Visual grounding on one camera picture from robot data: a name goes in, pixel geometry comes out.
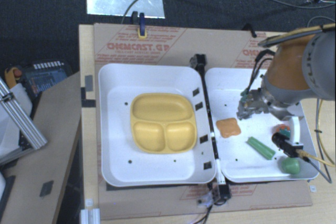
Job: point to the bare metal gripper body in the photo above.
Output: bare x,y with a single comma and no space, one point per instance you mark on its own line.
262,106

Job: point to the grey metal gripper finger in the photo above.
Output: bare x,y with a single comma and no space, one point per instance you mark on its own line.
250,113
240,114

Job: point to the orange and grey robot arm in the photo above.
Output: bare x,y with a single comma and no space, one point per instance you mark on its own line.
296,68

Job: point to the orange toy biscuit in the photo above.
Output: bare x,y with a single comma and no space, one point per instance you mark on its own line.
228,127

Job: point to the thin black and white rod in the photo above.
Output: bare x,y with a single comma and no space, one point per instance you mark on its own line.
210,118

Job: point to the orange and green round toy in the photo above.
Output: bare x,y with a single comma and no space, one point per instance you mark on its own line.
283,129

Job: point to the green toy celery stick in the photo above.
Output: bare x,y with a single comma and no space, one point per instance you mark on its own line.
261,148

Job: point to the white plastic tray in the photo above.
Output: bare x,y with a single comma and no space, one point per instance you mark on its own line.
236,170
118,165

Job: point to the green rounded toy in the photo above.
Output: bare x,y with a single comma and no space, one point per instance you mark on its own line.
290,165

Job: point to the yellow divided plate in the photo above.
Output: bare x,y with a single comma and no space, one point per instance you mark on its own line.
162,123

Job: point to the brown cardboard board red print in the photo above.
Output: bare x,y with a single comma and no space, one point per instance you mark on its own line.
170,47

